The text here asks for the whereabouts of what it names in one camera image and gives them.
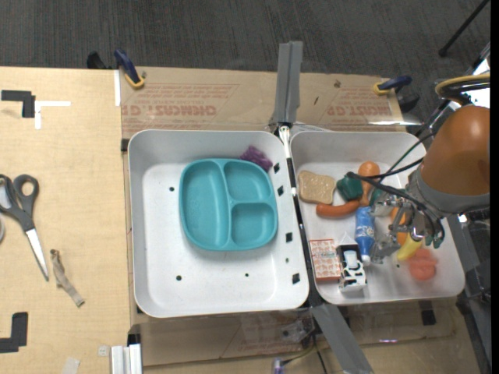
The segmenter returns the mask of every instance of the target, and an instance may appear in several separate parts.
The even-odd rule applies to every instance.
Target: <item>scissors handle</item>
[[[19,203],[17,202],[16,189],[14,187],[14,184],[12,183],[12,180],[8,176],[0,175],[0,188],[1,187],[5,187],[5,194],[7,196],[9,205],[5,205],[5,203],[2,203],[2,201],[0,201],[0,211],[14,216],[19,221],[24,231],[34,229],[34,223],[31,219],[31,216],[19,207]],[[30,205],[31,210],[33,210],[33,201]]]
[[[33,186],[31,193],[25,194],[23,191],[23,186],[26,183],[30,183]],[[14,179],[14,190],[16,191],[17,198],[21,201],[21,206],[23,207],[24,212],[26,212],[29,216],[33,217],[33,205],[34,200],[38,196],[38,191],[40,190],[40,185],[38,184],[38,180],[33,176],[29,175],[19,175]]]

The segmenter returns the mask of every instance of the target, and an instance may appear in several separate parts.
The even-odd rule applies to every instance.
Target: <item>white plastic tray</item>
[[[348,171],[357,172],[364,161],[374,161],[381,172],[400,158],[418,139],[403,132],[299,132],[292,137],[291,153],[295,173],[302,170],[319,175],[330,175],[340,180]],[[404,159],[398,168],[417,161],[425,154],[422,144]],[[403,188],[413,169],[385,178],[384,184]],[[333,204],[343,203],[338,192]],[[300,209],[307,238],[333,238],[339,242],[346,233],[352,240],[355,233],[355,215],[344,218],[323,218],[316,215],[315,204],[300,201]],[[375,220],[376,231],[384,231],[389,218]],[[431,252],[437,258],[437,274],[429,281],[419,282],[411,278],[407,263],[397,263],[385,258],[383,264],[372,263],[366,267],[368,285],[363,290],[342,294],[338,282],[317,283],[317,290],[328,302],[335,305],[354,305],[372,302],[389,302],[409,299],[445,298],[459,294],[465,286],[465,276],[458,252],[446,220],[443,221],[446,236],[439,249]]]
[[[203,158],[265,152],[278,207],[278,230],[264,247],[218,252],[197,248],[179,215],[182,170]],[[158,318],[300,307],[309,293],[284,149],[267,132],[145,130],[129,142],[133,280],[137,305]]]

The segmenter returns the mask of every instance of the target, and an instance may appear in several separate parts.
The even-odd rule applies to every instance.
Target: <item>blue and yellow clamp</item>
[[[373,85],[373,91],[378,96],[384,96],[390,93],[391,89],[395,89],[395,93],[401,90],[403,86],[411,84],[412,77],[399,76],[397,78],[389,79],[386,82],[379,82]]]
[[[115,50],[116,63],[125,70],[125,79],[134,89],[140,89],[143,86],[143,77],[139,75],[128,55],[121,49]]]

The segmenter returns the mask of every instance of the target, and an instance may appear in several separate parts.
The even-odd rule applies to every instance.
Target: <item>red and white box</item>
[[[310,240],[310,254],[316,281],[333,281],[340,278],[341,267],[332,238]]]

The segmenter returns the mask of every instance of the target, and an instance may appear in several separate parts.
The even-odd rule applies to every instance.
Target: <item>bread slice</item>
[[[336,180],[331,176],[317,175],[311,171],[298,173],[298,196],[307,203],[333,203]]]

